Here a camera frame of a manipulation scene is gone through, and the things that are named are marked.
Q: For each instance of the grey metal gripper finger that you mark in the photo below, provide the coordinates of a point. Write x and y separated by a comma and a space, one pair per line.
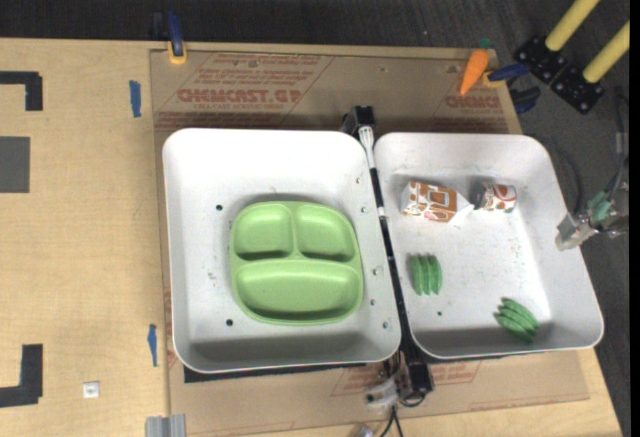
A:
570, 234

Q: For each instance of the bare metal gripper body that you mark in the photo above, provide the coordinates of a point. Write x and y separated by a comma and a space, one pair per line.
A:
617, 220

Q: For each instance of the white can with orange print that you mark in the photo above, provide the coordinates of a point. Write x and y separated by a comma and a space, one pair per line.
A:
499, 197

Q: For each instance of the white plastic tray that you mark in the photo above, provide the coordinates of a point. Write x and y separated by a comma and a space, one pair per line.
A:
200, 225
490, 265

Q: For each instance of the green pea pods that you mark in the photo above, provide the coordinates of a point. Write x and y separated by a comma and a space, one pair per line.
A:
517, 320
426, 274

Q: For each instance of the orange and white carton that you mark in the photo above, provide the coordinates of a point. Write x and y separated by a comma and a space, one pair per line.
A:
432, 202

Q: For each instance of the thin black and white rod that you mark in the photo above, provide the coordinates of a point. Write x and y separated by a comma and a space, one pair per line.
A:
389, 245

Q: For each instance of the orange carrot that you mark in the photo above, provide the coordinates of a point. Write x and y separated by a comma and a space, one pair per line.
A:
474, 70

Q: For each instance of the green divided plate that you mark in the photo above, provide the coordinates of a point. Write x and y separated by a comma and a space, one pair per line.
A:
295, 282

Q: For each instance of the brown cardboard board red print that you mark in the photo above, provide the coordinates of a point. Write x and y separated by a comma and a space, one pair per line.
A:
310, 85

